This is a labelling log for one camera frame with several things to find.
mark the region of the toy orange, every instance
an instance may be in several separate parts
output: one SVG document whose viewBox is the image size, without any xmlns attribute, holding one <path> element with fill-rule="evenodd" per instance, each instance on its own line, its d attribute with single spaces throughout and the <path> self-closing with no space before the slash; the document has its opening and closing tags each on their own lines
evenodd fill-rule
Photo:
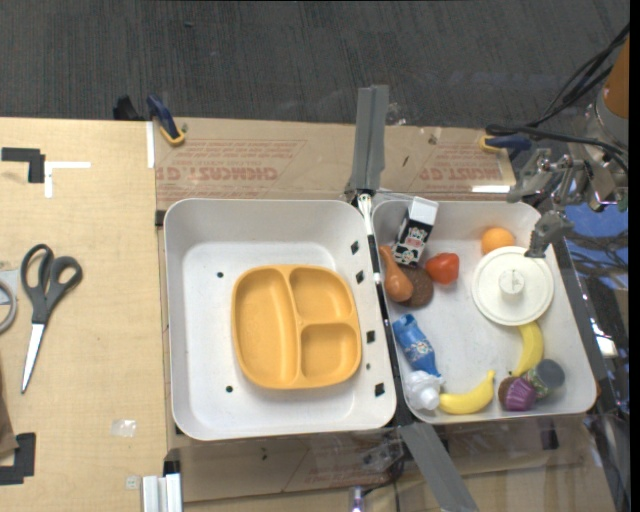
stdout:
<svg viewBox="0 0 640 512">
<path fill-rule="evenodd" d="M 489 254 L 494 249 L 515 245 L 511 232 L 504 228 L 489 228 L 482 235 L 482 254 Z"/>
</svg>

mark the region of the yellow banana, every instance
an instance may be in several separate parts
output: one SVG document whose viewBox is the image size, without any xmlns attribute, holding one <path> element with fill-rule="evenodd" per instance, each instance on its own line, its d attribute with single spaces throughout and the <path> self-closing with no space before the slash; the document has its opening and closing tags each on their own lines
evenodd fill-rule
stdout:
<svg viewBox="0 0 640 512">
<path fill-rule="evenodd" d="M 493 400 L 493 377 L 489 370 L 483 381 L 468 393 L 440 393 L 440 409 L 449 414 L 472 414 Z"/>
<path fill-rule="evenodd" d="M 538 322 L 535 320 L 528 324 L 519 325 L 522 335 L 522 354 L 518 361 L 518 366 L 511 372 L 514 377 L 520 377 L 524 372 L 530 370 L 540 361 L 544 354 L 544 340 Z"/>
</svg>

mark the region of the toy tomato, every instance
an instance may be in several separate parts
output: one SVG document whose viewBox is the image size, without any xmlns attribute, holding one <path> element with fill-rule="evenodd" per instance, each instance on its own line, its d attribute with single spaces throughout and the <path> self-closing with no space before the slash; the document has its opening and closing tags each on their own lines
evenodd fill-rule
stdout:
<svg viewBox="0 0 640 512">
<path fill-rule="evenodd" d="M 454 252 L 441 252 L 429 258 L 424 267 L 436 283 L 449 284 L 458 279 L 460 258 Z"/>
</svg>

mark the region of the gray carpet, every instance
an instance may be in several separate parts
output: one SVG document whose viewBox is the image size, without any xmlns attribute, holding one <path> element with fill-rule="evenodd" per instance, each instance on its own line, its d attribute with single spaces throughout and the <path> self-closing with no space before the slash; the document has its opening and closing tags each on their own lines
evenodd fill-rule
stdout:
<svg viewBox="0 0 640 512">
<path fill-rule="evenodd" d="M 526 122 L 629 18 L 630 0 L 2 0 L 0 115 L 110 119 L 128 94 L 146 116 L 155 92 L 174 116 L 351 123 L 384 83 L 390 122 Z"/>
</svg>

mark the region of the yellow plate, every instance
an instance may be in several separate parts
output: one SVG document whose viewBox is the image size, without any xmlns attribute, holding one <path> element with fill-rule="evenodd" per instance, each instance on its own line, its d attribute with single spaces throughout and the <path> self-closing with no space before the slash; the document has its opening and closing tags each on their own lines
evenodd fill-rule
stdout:
<svg viewBox="0 0 640 512">
<path fill-rule="evenodd" d="M 358 314 L 349 285 L 311 265 L 268 265 L 233 288 L 233 343 L 244 374 L 274 389 L 329 386 L 360 365 Z"/>
</svg>

